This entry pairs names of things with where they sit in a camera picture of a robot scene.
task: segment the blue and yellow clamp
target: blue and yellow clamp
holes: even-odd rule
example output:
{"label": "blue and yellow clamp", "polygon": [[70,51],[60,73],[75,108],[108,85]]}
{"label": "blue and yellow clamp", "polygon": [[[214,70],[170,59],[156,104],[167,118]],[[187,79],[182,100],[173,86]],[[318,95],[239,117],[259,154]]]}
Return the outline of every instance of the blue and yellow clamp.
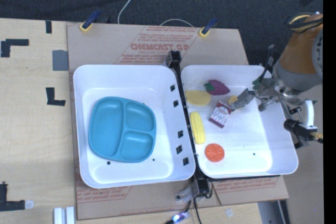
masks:
{"label": "blue and yellow clamp", "polygon": [[90,28],[92,27],[92,23],[99,17],[101,11],[98,9],[95,12],[93,12],[89,18],[87,18],[80,26],[80,30],[82,30],[83,32],[87,32],[90,30]]}
{"label": "blue and yellow clamp", "polygon": [[218,22],[218,19],[217,18],[213,18],[206,26],[204,26],[203,28],[200,29],[200,31],[198,32],[198,34],[201,37],[206,37],[209,34],[210,28],[217,26],[217,22]]}

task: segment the white tray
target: white tray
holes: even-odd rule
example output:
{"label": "white tray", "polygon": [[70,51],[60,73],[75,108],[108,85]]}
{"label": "white tray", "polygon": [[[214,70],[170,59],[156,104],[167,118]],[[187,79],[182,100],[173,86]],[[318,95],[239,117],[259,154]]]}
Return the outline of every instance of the white tray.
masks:
{"label": "white tray", "polygon": [[[211,178],[235,178],[271,176],[293,173],[298,158],[291,135],[283,127],[285,116],[279,103],[259,112],[259,100],[234,111],[221,129],[208,119],[219,100],[227,102],[231,95],[252,90],[254,81],[263,72],[260,66],[187,66],[182,70],[184,91],[205,90],[210,79],[216,79],[230,88],[227,95],[212,95],[207,106],[187,103],[188,112],[200,113],[206,133],[206,141],[195,145],[199,167]],[[211,162],[205,156],[205,147],[217,143],[225,151],[219,162]]]}
{"label": "white tray", "polygon": [[[194,174],[195,161],[178,90],[175,74],[164,66],[86,65],[75,71],[79,166],[88,186],[169,182],[186,180]],[[148,159],[140,163],[117,162],[101,158],[91,150],[89,121],[93,106],[103,97],[127,98],[152,109],[157,134]]]}

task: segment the divided blue plate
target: divided blue plate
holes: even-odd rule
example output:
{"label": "divided blue plate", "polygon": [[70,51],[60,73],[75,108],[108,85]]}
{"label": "divided blue plate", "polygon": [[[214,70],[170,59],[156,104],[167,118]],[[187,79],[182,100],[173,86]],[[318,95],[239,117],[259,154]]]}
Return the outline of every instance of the divided blue plate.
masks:
{"label": "divided blue plate", "polygon": [[120,97],[105,97],[95,104],[89,145],[100,157],[142,162],[152,154],[155,138],[155,115],[145,104]]}

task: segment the red disc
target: red disc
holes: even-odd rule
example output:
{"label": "red disc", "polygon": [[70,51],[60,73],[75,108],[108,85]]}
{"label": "red disc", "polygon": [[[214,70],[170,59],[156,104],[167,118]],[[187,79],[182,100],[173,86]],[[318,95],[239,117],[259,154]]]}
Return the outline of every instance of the red disc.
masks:
{"label": "red disc", "polygon": [[211,162],[219,162],[224,158],[224,149],[218,144],[208,144],[205,148],[205,156]]}

